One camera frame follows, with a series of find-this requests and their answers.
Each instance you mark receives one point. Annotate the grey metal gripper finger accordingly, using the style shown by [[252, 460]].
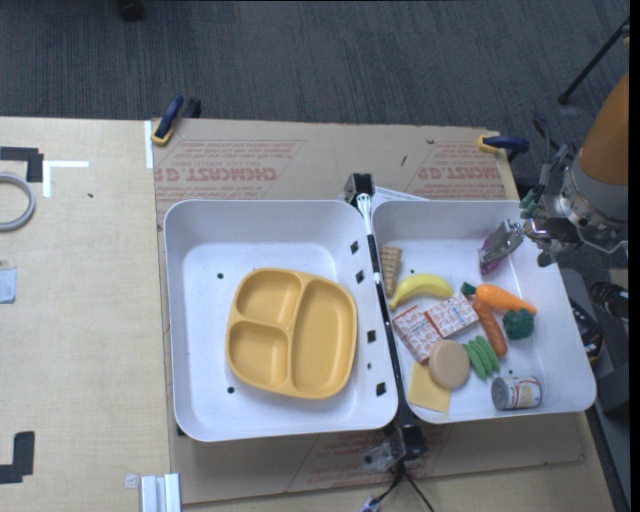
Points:
[[505, 239]]

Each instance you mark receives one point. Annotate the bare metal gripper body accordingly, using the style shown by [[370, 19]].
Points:
[[565, 225]]

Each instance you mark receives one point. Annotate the purple grapes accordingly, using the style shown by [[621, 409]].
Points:
[[492, 267]]

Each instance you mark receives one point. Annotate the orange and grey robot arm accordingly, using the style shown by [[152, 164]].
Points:
[[607, 140]]

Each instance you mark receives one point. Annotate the orange carrot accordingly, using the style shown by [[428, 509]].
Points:
[[500, 299]]

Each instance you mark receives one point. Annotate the green broccoli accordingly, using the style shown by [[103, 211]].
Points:
[[518, 324]]

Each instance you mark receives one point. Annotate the orange-brown sausage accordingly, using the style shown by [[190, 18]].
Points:
[[492, 330]]

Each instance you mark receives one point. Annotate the yellow banana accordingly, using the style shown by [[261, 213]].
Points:
[[425, 286]]

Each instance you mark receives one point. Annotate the orange and white carton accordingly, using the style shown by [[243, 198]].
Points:
[[415, 332], [452, 316]]

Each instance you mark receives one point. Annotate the white paper sheet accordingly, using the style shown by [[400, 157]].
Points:
[[397, 194]]

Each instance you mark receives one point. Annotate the tan waffle biscuit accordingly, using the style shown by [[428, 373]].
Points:
[[390, 265]]

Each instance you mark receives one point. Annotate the white plastic tray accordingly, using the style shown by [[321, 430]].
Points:
[[550, 350], [210, 310]]

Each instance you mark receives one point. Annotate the green pea pods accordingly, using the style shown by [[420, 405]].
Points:
[[482, 357]]

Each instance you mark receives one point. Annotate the tan round biscuit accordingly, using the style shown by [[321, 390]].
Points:
[[449, 365]]

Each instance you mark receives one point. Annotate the thin black and white rod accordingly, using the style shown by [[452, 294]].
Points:
[[387, 320]]

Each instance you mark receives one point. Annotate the small white and yellow can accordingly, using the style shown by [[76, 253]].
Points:
[[520, 393]]

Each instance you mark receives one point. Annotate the yellow cheese slice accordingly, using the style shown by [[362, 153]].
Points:
[[425, 392]]

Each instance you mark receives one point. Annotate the yellow divided plate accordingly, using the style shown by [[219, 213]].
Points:
[[320, 335]]

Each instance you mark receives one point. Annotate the brown cardboard board red print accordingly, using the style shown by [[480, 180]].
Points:
[[300, 170]]

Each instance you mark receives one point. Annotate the white tape roll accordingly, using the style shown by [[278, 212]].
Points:
[[27, 200]]

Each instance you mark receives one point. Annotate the black cylinder on white bracket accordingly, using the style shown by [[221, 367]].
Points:
[[610, 297]]

